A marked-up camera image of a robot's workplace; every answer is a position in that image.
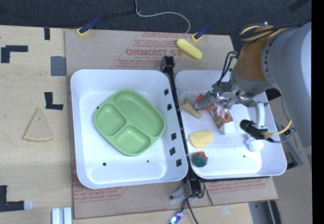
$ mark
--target triangle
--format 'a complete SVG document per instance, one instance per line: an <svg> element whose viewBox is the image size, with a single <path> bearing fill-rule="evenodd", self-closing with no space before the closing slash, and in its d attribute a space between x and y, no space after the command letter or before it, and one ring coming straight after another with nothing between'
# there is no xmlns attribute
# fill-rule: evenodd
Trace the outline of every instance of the triangle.
<svg viewBox="0 0 324 224"><path fill-rule="evenodd" d="M53 138L53 133L44 118L42 110L37 108L23 139L28 141L42 142L51 140Z"/></svg>

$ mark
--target green divided plate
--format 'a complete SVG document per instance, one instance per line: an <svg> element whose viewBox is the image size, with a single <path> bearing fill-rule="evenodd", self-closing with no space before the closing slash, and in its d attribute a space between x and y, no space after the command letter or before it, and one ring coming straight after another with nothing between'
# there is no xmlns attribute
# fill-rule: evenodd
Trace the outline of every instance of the green divided plate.
<svg viewBox="0 0 324 224"><path fill-rule="evenodd" d="M166 129L161 112L130 89L116 92L104 101L94 122L100 134L127 156L137 156L149 149Z"/></svg>

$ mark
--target white tray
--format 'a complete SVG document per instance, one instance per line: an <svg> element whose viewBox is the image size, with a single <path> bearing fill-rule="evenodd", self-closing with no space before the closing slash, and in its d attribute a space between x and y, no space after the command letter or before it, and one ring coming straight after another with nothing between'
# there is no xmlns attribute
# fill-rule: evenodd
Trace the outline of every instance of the white tray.
<svg viewBox="0 0 324 224"><path fill-rule="evenodd" d="M185 70L177 73L175 82L179 103L185 98L194 102L199 94L205 94L211 90L220 77L221 71L209 70ZM267 102L265 93L256 97L257 101ZM280 175L286 170L287 162L279 143L264 142L264 148L260 152L251 152L246 141L249 135L243 132L239 123L243 119L256 121L254 108L247 108L240 104L233 105L230 113L235 123L235 133L225 135L218 130L209 111L199 110L202 118L197 119L185 110L181 110L184 132L187 141L189 155L194 152L204 151L208 157L208 163L204 167L196 167L193 171L203 179L225 179L243 177L262 177ZM276 132L275 123L269 106L265 107L265 126L268 132ZM198 130L211 130L214 134L212 144L196 149L189 139L189 134Z"/></svg>
<svg viewBox="0 0 324 224"><path fill-rule="evenodd" d="M126 156L117 151L94 125L97 107L123 89L132 89L145 97L162 113L167 124L162 137L138 156ZM186 176L188 164L170 82L163 73L80 70L71 78L71 97L76 170L83 185L93 189L109 188L178 181Z"/></svg>

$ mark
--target table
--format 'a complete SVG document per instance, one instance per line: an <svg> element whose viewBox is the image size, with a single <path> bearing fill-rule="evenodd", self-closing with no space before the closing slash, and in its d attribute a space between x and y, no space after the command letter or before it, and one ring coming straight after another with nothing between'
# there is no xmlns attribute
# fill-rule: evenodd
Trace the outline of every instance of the table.
<svg viewBox="0 0 324 224"><path fill-rule="evenodd" d="M64 29L0 26L0 47L27 45L28 52L11 52L0 64L0 185L8 185L7 201L31 201L32 209L1 212L0 223L50 223L52 208L72 207L71 159L65 76L51 76L50 58L65 57ZM62 110L45 109L45 92ZM37 108L54 139L30 142L23 135ZM199 223L251 224L248 203L194 208ZM190 212L181 223L193 223ZM176 211L78 219L73 223L167 223Z"/></svg>

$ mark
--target cardboard sheet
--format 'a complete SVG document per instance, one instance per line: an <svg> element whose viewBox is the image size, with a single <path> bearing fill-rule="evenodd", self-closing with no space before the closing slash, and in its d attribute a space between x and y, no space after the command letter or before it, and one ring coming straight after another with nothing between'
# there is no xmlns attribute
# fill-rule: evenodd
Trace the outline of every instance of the cardboard sheet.
<svg viewBox="0 0 324 224"><path fill-rule="evenodd" d="M165 182L92 190L78 180L75 169L70 78L81 69L156 69L163 56L173 56L174 73L181 70L221 70L226 54L233 50L229 36L204 35L194 43L203 53L197 60L176 46L178 38L190 42L190 34L91 30L80 37L65 30L66 73L73 170L74 218L179 209L169 203L168 193L182 182ZM277 198L272 178L206 182L207 195L192 207L224 205Z"/></svg>

